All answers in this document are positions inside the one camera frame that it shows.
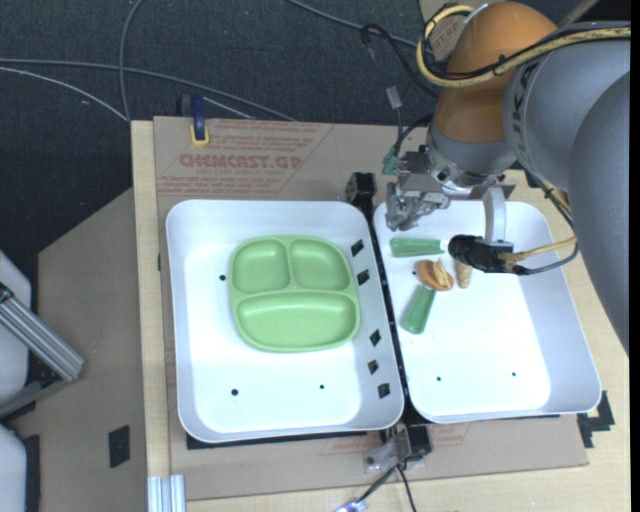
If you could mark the orange and yellow toy taco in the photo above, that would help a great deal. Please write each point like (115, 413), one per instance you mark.
(435, 275)

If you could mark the green divided plate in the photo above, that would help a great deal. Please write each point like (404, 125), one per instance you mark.
(295, 310)

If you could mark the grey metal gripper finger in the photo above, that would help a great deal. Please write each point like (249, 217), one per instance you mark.
(417, 212)
(395, 215)

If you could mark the tan toy ice cream cone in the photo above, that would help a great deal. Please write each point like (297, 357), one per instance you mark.
(464, 276)

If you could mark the white plastic tray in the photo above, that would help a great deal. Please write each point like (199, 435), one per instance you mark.
(480, 350)
(280, 395)

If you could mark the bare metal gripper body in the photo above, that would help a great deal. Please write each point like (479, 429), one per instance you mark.
(422, 177)

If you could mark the black cylinder on white bracket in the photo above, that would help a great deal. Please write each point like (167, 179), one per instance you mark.
(475, 252)

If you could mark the brown cardboard board red print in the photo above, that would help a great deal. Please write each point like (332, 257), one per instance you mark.
(250, 160)

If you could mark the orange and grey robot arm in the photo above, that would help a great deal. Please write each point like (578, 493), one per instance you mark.
(560, 125)

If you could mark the green toy vegetable stick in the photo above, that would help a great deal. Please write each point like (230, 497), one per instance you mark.
(415, 247)
(420, 312)

